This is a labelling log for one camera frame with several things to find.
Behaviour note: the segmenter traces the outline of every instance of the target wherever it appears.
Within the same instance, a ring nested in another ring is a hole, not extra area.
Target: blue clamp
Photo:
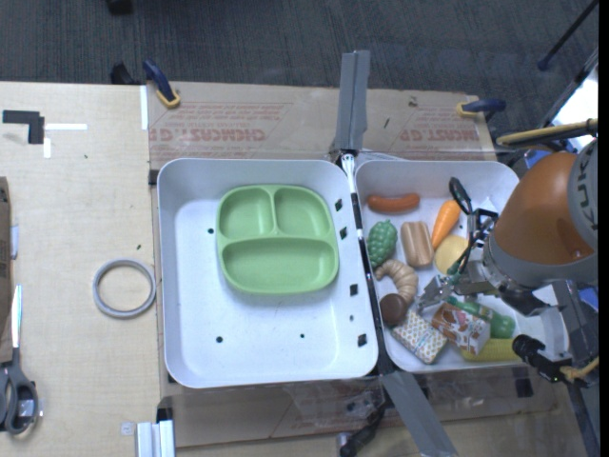
[[[180,96],[173,90],[163,72],[151,59],[144,61],[146,78],[153,81],[156,86],[156,94],[168,109],[174,109],[180,104]]]
[[[460,117],[475,118],[476,114],[480,111],[488,112],[489,114],[486,116],[486,120],[488,120],[496,111],[504,111],[505,106],[506,103],[503,100],[486,98],[476,102],[461,102],[457,104],[457,113]]]

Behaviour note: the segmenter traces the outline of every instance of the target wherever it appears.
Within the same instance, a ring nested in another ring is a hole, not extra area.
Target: toy carrot
[[[454,200],[446,200],[440,206],[438,215],[436,216],[436,223],[431,232],[431,247],[438,248],[440,242],[444,240],[446,235],[452,230],[453,227],[459,221],[459,215],[461,214],[461,208],[459,204]]]

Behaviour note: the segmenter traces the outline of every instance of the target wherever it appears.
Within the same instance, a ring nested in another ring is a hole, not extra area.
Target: gray metal bar
[[[158,423],[159,436],[161,439],[160,457],[174,457],[175,456],[175,441],[173,437],[173,420],[163,420]]]
[[[151,457],[152,453],[152,423],[138,423],[135,429],[135,455],[136,457]]]
[[[381,382],[424,457],[458,457],[438,416],[415,377],[396,370],[382,374]]]
[[[363,133],[368,128],[365,100],[369,73],[369,50],[343,54],[334,150],[360,150],[363,147]]]

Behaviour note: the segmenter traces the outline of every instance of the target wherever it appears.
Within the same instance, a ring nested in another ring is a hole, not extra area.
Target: green divided plate
[[[324,199],[311,189],[232,189],[220,200],[216,231],[224,276],[241,291],[313,291],[331,283],[338,272],[334,223]]]

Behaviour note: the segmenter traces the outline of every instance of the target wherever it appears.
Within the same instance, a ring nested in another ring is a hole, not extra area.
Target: wooden table
[[[154,265],[149,152],[141,88],[113,85],[0,83],[2,109],[36,110],[46,124],[50,157],[28,144],[27,127],[0,124],[0,175],[10,184],[19,225],[14,282],[23,285],[22,366],[35,381],[44,416],[21,438],[0,434],[0,455],[135,455],[130,434],[154,422],[160,400],[156,308],[130,320],[97,309],[95,272],[108,260]],[[139,273],[105,277],[109,303],[133,308],[146,297]],[[449,421],[461,456],[584,455],[564,386],[544,413]],[[206,457],[336,455],[335,435],[205,448]],[[360,455],[418,455],[405,428],[380,430]]]

